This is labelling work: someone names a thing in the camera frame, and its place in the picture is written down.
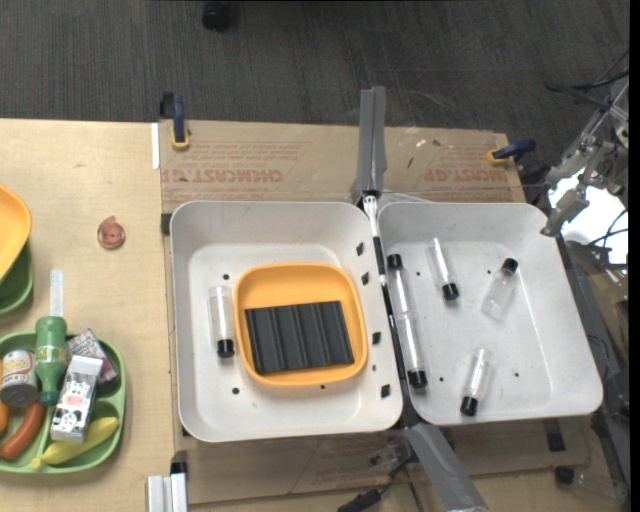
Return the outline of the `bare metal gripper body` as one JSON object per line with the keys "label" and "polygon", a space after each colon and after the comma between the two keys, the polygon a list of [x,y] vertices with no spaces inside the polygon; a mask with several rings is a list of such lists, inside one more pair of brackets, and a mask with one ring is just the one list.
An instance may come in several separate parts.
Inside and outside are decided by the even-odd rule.
{"label": "bare metal gripper body", "polygon": [[625,192],[628,110],[628,83],[615,83],[566,152],[568,174],[584,189],[591,186],[613,196]]}

